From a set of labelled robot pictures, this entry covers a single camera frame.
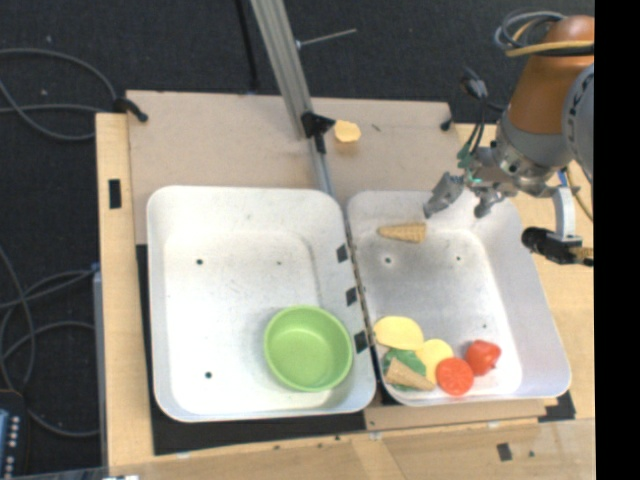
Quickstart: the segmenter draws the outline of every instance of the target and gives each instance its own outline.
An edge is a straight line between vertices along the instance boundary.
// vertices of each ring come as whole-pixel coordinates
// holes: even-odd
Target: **wooden table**
[[[277,97],[144,91],[132,91],[128,97],[149,113],[148,123],[138,123],[122,114],[99,114],[96,121],[106,465],[111,474],[149,474],[154,478],[211,478],[214,473],[224,478],[245,478],[249,473],[252,478],[391,479],[424,478],[427,473],[429,478],[447,479],[529,478],[534,474],[554,479],[592,477],[593,270],[558,266],[541,257],[536,257],[535,263],[572,368],[570,393],[576,408],[575,420],[538,423],[537,417],[545,414],[554,400],[492,402],[481,409],[473,405],[412,409],[382,406],[374,400],[365,410],[367,429],[363,432],[155,455],[135,257],[135,246],[145,233],[140,218],[145,198],[158,184],[179,182],[185,171],[191,171],[194,183],[220,183],[216,174],[219,170],[211,168],[212,158],[219,157],[220,151],[227,155],[241,149],[246,152],[251,142],[243,141],[256,134],[267,145],[281,140],[278,137],[288,137],[283,144],[285,155],[269,146],[259,153],[267,158],[266,164],[278,164],[277,175],[282,174],[280,162],[295,167],[308,159],[306,144],[290,137],[289,120]],[[440,174],[454,165],[458,135],[451,132],[452,143],[452,137],[438,127],[448,115],[445,104],[318,99],[314,105],[318,113],[352,120],[363,130],[363,138],[356,146],[359,149],[329,143],[336,186],[349,186],[352,191],[363,187],[429,190]],[[468,129],[459,125],[459,136],[465,137]],[[492,132],[489,127],[487,140]],[[421,143],[425,136],[431,137],[432,142]],[[420,157],[411,154],[411,149],[398,152],[398,145],[414,151],[430,146],[430,151]],[[216,151],[213,156],[202,155]],[[243,157],[245,161],[251,161],[251,155],[258,154],[256,151],[248,152],[248,157]],[[369,176],[358,168],[358,162],[363,161],[359,159],[366,160],[362,165],[370,165],[380,162],[387,153],[400,155],[400,171],[404,174],[390,176],[388,162],[380,163]],[[190,163],[189,159],[194,158],[200,162],[198,168]],[[398,162],[392,164],[397,170]],[[422,174],[413,179],[421,166]],[[263,174],[257,170],[245,169],[243,175],[242,169],[227,169],[223,182],[303,187],[314,184],[306,168],[294,168],[291,176],[275,182],[268,181],[273,180],[273,172],[266,172],[266,178],[261,178]],[[584,197],[589,201],[588,186],[579,169],[572,166],[572,173],[583,185]],[[347,192],[337,194],[341,203],[350,195]],[[119,193],[119,200],[114,193]],[[525,227],[554,227],[549,200],[519,195],[513,202]],[[592,245],[591,222],[580,210],[577,220],[577,231],[585,245]]]

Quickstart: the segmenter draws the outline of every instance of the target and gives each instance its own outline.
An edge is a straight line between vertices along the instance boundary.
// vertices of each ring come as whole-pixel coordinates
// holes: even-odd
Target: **metal pole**
[[[325,41],[331,41],[332,39],[338,39],[339,37],[355,34],[358,31],[357,28],[350,28],[349,30],[343,30],[342,32],[335,32],[326,36],[315,37],[313,39],[307,39],[306,41],[299,41],[296,39],[296,48],[302,50],[303,46],[309,46],[311,44],[324,43]]]
[[[313,106],[284,2],[283,0],[250,1],[296,135],[306,139],[302,115],[313,112]],[[313,141],[309,141],[309,148],[320,189],[333,196],[333,186],[325,157],[316,150]]]

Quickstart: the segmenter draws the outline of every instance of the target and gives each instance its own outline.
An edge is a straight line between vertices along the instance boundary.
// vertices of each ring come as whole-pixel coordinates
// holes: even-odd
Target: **black cable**
[[[31,309],[29,308],[29,303],[27,302],[25,293],[22,289],[22,286],[20,285],[20,281],[18,280],[18,276],[16,275],[15,269],[13,268],[13,264],[9,260],[9,257],[5,253],[2,245],[0,245],[0,259],[2,259],[2,262],[4,263],[4,266],[7,272],[9,272],[9,277],[11,277],[11,281],[14,287],[16,288],[16,290],[18,291],[19,304],[20,304],[20,307],[24,310],[24,315],[27,320],[27,326],[29,327],[29,335],[31,336],[29,363],[27,365],[27,371],[25,372],[24,378],[22,380],[23,389],[24,389],[24,387],[29,382],[29,378],[31,377],[31,372],[33,371],[33,365],[35,363],[35,356],[36,356],[36,340],[35,340],[35,334],[34,334],[35,330],[33,326],[33,318],[31,316]],[[2,376],[5,379],[5,382],[7,382],[7,385],[11,389],[19,393],[20,390],[14,387],[13,383],[11,382],[11,379],[6,373],[6,367],[4,364],[4,357],[2,354],[2,348],[1,348],[1,337],[4,335],[4,329],[9,320],[11,313],[13,313],[13,309],[7,312],[7,314],[5,315],[5,318],[2,321],[2,326],[0,327],[0,371],[2,373]]]
[[[459,88],[461,89],[461,91],[456,91],[453,96],[453,103],[451,104],[451,116],[449,119],[440,124],[440,129],[443,131],[447,131],[451,127],[451,124],[453,124],[454,116],[460,99],[459,95],[460,92],[463,92],[467,96],[470,96],[482,103],[480,118],[478,119],[478,126],[474,128],[474,131],[467,140],[467,144],[471,144],[472,142],[474,142],[477,133],[480,133],[480,140],[482,139],[482,134],[484,133],[484,125],[486,124],[486,112],[488,110],[492,110],[501,115],[507,106],[489,101],[489,92],[487,91],[485,82],[476,74],[475,71],[467,66],[463,68],[463,74],[460,77]]]
[[[476,150],[478,149],[478,146],[480,146],[480,142],[482,142],[482,137],[484,135],[484,126],[486,123],[486,109],[487,109],[487,102],[486,99],[483,98],[482,99],[482,106],[480,108],[480,118],[478,120],[478,134],[475,140],[475,143],[473,144],[473,146],[471,146],[471,149],[469,150],[470,154],[474,154],[476,152]]]
[[[55,293],[57,291],[63,290],[65,288],[68,288],[71,285],[74,285],[80,281],[82,281],[83,279],[86,279],[89,276],[92,276],[93,274],[95,274],[95,270],[70,270],[68,272],[61,272],[60,274],[54,274],[52,276],[49,276],[45,279],[42,279],[41,281],[39,281],[38,283],[36,283],[35,285],[31,286],[30,288],[28,288],[27,290],[24,291],[25,297],[24,300],[26,301],[32,301],[34,299],[38,299],[40,297],[44,297],[45,295],[50,295],[52,293]],[[35,288],[39,287],[39,286],[44,286],[47,284],[52,283],[53,281],[58,280],[59,278],[65,278],[65,277],[72,277],[72,279],[70,279],[69,281],[65,281],[62,284],[56,285],[52,288],[49,288],[47,290],[43,290],[41,292],[37,292],[34,293],[33,295],[28,295],[28,293],[32,293]],[[0,302],[0,310],[3,309],[9,309],[12,307],[15,307],[16,305],[18,305],[21,302],[21,299],[15,299],[9,302]]]
[[[253,52],[253,46],[251,44],[251,36],[249,34],[249,27],[247,24],[247,16],[244,12],[244,6],[242,0],[233,0],[236,6],[236,13],[238,14],[238,20],[240,21],[240,31],[242,32],[242,43],[244,44],[245,55],[247,62],[249,63],[249,72],[251,74],[251,81],[249,83],[249,90],[256,92],[259,86],[258,80],[258,68],[256,65],[256,58]]]
[[[16,299],[16,301],[12,301],[9,303],[2,303],[2,305],[0,306],[1,310],[6,310],[4,318],[2,319],[2,323],[0,324],[0,374],[2,375],[9,389],[12,389],[13,391],[16,391],[18,393],[24,393],[29,383],[29,380],[31,379],[31,375],[33,373],[35,356],[36,356],[36,336],[37,335],[42,334],[44,332],[49,332],[51,330],[58,329],[61,327],[83,327],[86,329],[94,330],[94,327],[90,324],[73,321],[73,320],[56,322],[56,323],[48,324],[36,329],[33,325],[33,317],[31,314],[31,309],[28,304],[28,300],[39,298],[44,295],[54,293],[56,291],[60,291],[64,288],[68,288],[72,284],[75,284],[76,282],[79,282],[80,280],[86,279],[87,277],[89,277],[91,274],[95,272],[95,269],[74,270],[74,271],[54,274],[52,276],[48,276],[38,281],[28,289],[23,290],[18,280],[18,277],[16,275],[13,264],[9,260],[9,257],[7,256],[6,252],[4,251],[1,245],[0,245],[0,259],[2,259],[2,262],[4,263],[6,270],[9,272],[11,280],[16,290],[18,291],[18,299]],[[57,281],[59,279],[64,279],[67,277],[71,277],[71,279],[59,285],[56,285],[54,287],[50,287],[48,289],[39,291],[40,288],[50,285],[54,281]],[[18,305],[20,305],[23,308],[23,311],[28,323],[28,332],[26,336],[22,337],[20,340],[14,343],[7,351],[4,351],[5,330],[9,322],[9,319],[13,315],[13,311]],[[23,346],[27,341],[29,342],[29,363],[22,377],[22,388],[18,389],[8,374],[7,367],[6,367],[6,359],[8,359],[19,347]],[[31,409],[27,408],[27,412],[29,413],[29,416],[33,419],[35,423],[40,425],[45,430],[48,430],[49,432],[52,432],[62,437],[87,438],[87,437],[93,437],[99,434],[99,429],[91,429],[87,431],[63,430],[60,427],[47,422],[45,419],[43,419],[41,416],[36,414]]]
[[[494,33],[494,43],[507,55],[517,54],[517,50],[531,48],[533,45],[540,44],[538,42],[541,37],[532,38],[534,32],[538,32],[542,26],[548,26],[565,19],[564,14],[552,11],[541,11],[532,9],[520,9],[510,12],[502,20],[502,24]],[[512,29],[515,32],[521,32],[518,38],[514,37]],[[580,55],[593,55],[595,45],[591,43],[585,46],[568,46],[566,48],[548,48],[541,51],[531,53],[531,55],[540,55],[546,57],[575,57]]]
[[[62,322],[55,322],[52,324],[48,324],[48,325],[43,325],[42,327],[38,327],[35,331],[34,331],[34,336],[43,334],[45,332],[50,332],[56,329],[61,329],[61,328],[69,328],[69,327],[78,327],[81,329],[87,329],[91,332],[95,331],[95,328],[93,325],[88,324],[86,322],[81,322],[81,321],[77,321],[77,320],[65,320]],[[16,341],[11,348],[9,348],[8,350],[6,350],[3,354],[3,359],[8,359],[12,354],[14,354],[22,345],[24,345],[29,339],[31,339],[30,335],[27,336],[23,336],[22,338],[20,338],[18,341]],[[32,409],[27,408],[27,413],[29,414],[29,416],[41,427],[43,427],[44,429],[48,430],[49,432],[52,432],[54,434],[57,434],[59,436],[62,437],[72,437],[72,438],[88,438],[88,437],[94,437],[96,435],[99,434],[100,430],[99,429],[91,429],[91,430],[63,430],[60,427],[53,425],[51,423],[49,423],[47,420],[45,420],[44,418],[42,418],[41,416],[39,416],[35,411],[33,411]]]
[[[40,57],[57,59],[64,62],[69,62],[75,66],[85,69],[86,71],[88,71],[89,73],[97,77],[98,80],[100,80],[100,82],[102,82],[107,92],[109,93],[109,97],[111,98],[111,108],[98,108],[98,107],[92,107],[89,105],[81,105],[81,104],[73,104],[73,103],[20,105],[13,98],[11,92],[9,91],[9,89],[7,89],[6,85],[0,78],[0,94],[2,94],[4,98],[7,100],[7,103],[9,103],[9,107],[0,108],[0,114],[6,114],[6,113],[18,114],[18,116],[28,126],[40,132],[45,137],[63,141],[63,142],[79,142],[79,141],[86,141],[86,140],[91,140],[95,138],[95,132],[89,132],[89,133],[80,134],[80,135],[59,133],[55,130],[51,130],[37,123],[31,117],[29,117],[27,112],[73,111],[73,112],[87,112],[87,113],[95,114],[96,112],[113,112],[114,110],[115,111],[131,110],[132,112],[134,112],[134,110],[137,110],[137,107],[135,109],[127,106],[122,107],[122,102],[128,101],[128,100],[126,100],[126,98],[118,97],[113,84],[109,81],[109,79],[103,73],[101,73],[97,68],[93,67],[91,64],[81,59],[78,59],[77,57],[68,55],[66,53],[60,53],[52,50],[43,50],[39,48],[7,48],[7,49],[0,50],[0,59],[2,57],[24,57],[24,56],[40,56]],[[139,110],[138,112],[134,112],[134,114],[138,117],[140,121],[147,120],[147,116],[142,112],[140,112]]]
[[[467,142],[465,142],[465,145],[469,146],[469,152],[471,152],[471,145],[475,142],[475,138],[478,135],[479,130],[480,130],[480,123],[476,122],[475,125],[473,126],[473,130],[471,130],[471,133],[469,134],[469,138],[467,139]]]

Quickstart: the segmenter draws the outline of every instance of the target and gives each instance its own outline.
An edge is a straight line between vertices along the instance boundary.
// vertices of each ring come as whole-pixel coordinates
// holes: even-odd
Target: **black floor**
[[[255,20],[258,93],[277,88]],[[313,96],[451,101],[463,66],[504,103],[523,62],[508,60],[492,36],[509,12],[535,7],[595,14],[595,0],[285,0],[295,36],[311,39],[356,28],[357,34],[302,49]],[[0,0],[0,51],[39,48],[73,55],[99,69],[119,95],[128,89],[247,92],[252,77],[234,0]],[[110,109],[107,88],[87,70],[61,59],[0,54],[0,80],[21,105],[81,103]],[[0,108],[8,106],[0,95]],[[91,114],[34,112],[61,134],[93,131]],[[458,121],[473,121],[464,102]],[[92,140],[52,140],[16,113],[0,113],[0,246],[23,290],[99,262],[95,151]],[[0,263],[0,305],[18,289]],[[33,327],[73,320],[93,323],[91,283],[28,304]],[[63,433],[98,425],[92,332],[65,326],[38,334],[28,374],[24,308],[0,309],[2,353],[9,381],[24,388],[29,409]],[[0,386],[7,387],[6,379]],[[58,435],[32,420],[26,472],[98,466],[98,438]]]

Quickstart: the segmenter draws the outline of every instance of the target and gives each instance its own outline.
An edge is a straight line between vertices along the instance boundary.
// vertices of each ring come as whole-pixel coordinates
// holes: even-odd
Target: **black clip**
[[[307,139],[313,137],[316,143],[316,151],[323,155],[326,154],[327,148],[324,144],[324,134],[327,133],[336,122],[333,119],[319,116],[311,111],[302,114],[301,119]]]
[[[548,229],[531,227],[522,232],[521,240],[531,252],[541,254],[558,265],[582,264],[593,267],[592,258],[579,258],[572,252],[573,248],[582,246],[579,238],[562,241]]]
[[[126,114],[127,112],[131,112],[138,118],[138,121],[140,121],[141,123],[146,123],[149,120],[149,116],[142,112],[138,105],[136,105],[129,98],[124,98],[122,96],[113,100],[113,111],[119,114]]]

